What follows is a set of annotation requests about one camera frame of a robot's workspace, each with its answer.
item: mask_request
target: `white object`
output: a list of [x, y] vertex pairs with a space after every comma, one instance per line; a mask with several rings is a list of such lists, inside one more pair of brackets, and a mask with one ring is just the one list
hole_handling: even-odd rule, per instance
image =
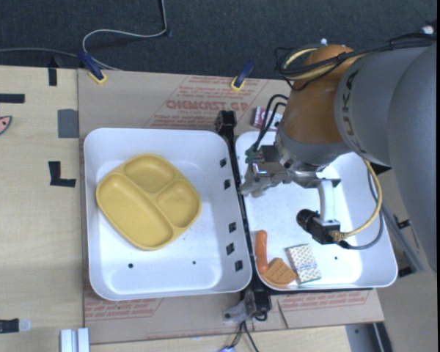
[[88, 329], [60, 330], [59, 352], [89, 352]]
[[[95, 190], [128, 159], [153, 153], [191, 182], [202, 212], [178, 239], [144, 251], [127, 242], [98, 208]], [[238, 292], [252, 267], [226, 142], [210, 131], [101, 128], [84, 142], [89, 280], [108, 300]]]
[[[265, 135], [262, 144], [273, 144], [275, 133]], [[236, 153], [240, 173], [246, 172], [245, 151], [257, 139], [256, 132], [247, 132], [236, 140]], [[375, 209], [367, 180], [367, 169], [362, 159], [354, 153], [341, 155], [329, 167], [318, 174], [321, 178], [340, 178], [340, 184], [334, 188], [334, 215], [341, 222], [343, 232], [362, 225]], [[267, 255], [282, 258], [288, 263], [286, 248], [308, 243], [318, 268], [322, 273], [319, 280], [299, 285], [293, 281], [285, 287], [273, 287], [284, 290], [336, 290], [370, 287], [386, 287], [397, 277], [397, 264], [386, 225], [383, 235], [376, 245], [365, 250], [347, 250], [337, 245], [320, 245], [301, 228], [296, 215], [302, 209], [320, 210], [320, 197], [316, 188], [305, 189], [295, 183], [279, 184], [268, 188], [264, 195], [244, 198], [249, 229], [254, 243], [255, 233], [266, 230], [268, 233]], [[361, 233], [346, 241], [359, 246], [371, 242], [378, 233], [379, 218]]]

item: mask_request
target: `blue and yellow clamp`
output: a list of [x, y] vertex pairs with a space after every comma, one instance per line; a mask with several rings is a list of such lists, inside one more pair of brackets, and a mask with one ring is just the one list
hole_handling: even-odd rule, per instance
[[234, 92], [240, 92], [243, 89], [244, 84], [246, 83], [246, 79], [251, 75], [254, 69], [254, 62], [248, 62], [242, 71], [234, 77], [232, 83], [230, 84], [230, 89]]
[[108, 79], [107, 75], [101, 71], [101, 69], [98, 67], [98, 64], [96, 64], [96, 61], [87, 52], [79, 51], [77, 53], [77, 57], [85, 64], [85, 67], [87, 67], [89, 70], [88, 76], [90, 76], [93, 81], [99, 85], [106, 82]]

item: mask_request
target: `cardboard box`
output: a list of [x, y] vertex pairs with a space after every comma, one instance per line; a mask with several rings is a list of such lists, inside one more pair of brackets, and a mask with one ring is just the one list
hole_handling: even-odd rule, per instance
[[[84, 179], [83, 141], [97, 128], [179, 128], [213, 130], [219, 111], [235, 111], [236, 134], [255, 130], [255, 109], [272, 95], [290, 93], [279, 80], [248, 79], [240, 92], [230, 78], [159, 73], [107, 71], [105, 84], [96, 84], [86, 70], [78, 71], [78, 110], [81, 179]], [[81, 181], [81, 217], [86, 242], [85, 189]], [[84, 286], [84, 319], [92, 344], [173, 337], [232, 334], [223, 311], [236, 305], [239, 293], [107, 301]], [[375, 290], [344, 290], [272, 296], [272, 310], [253, 331], [377, 322], [384, 319]]]

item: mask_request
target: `white cable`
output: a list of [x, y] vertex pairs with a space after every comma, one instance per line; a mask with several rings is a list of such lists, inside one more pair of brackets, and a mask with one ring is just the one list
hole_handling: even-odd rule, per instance
[[[142, 39], [150, 39], [150, 38], [160, 37], [161, 35], [166, 34], [167, 31], [168, 31], [168, 23], [166, 22], [164, 0], [161, 0], [161, 15], [163, 16], [164, 28], [163, 28], [163, 30], [161, 30], [160, 32], [158, 32], [156, 34], [145, 35], [145, 34], [134, 34], [132, 32], [123, 32], [123, 31], [120, 31], [120, 30], [113, 30], [113, 29], [98, 29], [98, 30], [95, 30], [95, 31], [90, 32], [89, 34], [85, 35], [85, 37], [83, 38], [83, 42], [82, 42], [83, 51], [88, 52], [88, 50], [87, 50], [87, 40], [88, 40], [88, 38], [91, 37], [94, 34], [101, 33], [101, 32], [109, 32], [109, 33], [112, 33], [112, 34], [127, 35], [129, 37], [137, 37], [137, 38], [142, 38]], [[95, 60], [95, 62], [97, 64], [105, 67], [106, 69], [121, 70], [121, 69], [112, 67], [110, 65], [107, 65], [107, 64], [97, 60], [93, 56], [92, 56], [92, 58], [93, 58], [93, 60]]]

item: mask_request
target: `tray hole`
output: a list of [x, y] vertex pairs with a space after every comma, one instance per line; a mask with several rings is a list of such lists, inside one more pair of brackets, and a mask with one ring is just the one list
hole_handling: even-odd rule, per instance
[[243, 261], [239, 260], [235, 262], [235, 271], [240, 271], [243, 268]]
[[232, 254], [234, 251], [235, 251], [235, 245], [233, 243], [227, 245], [227, 255]]

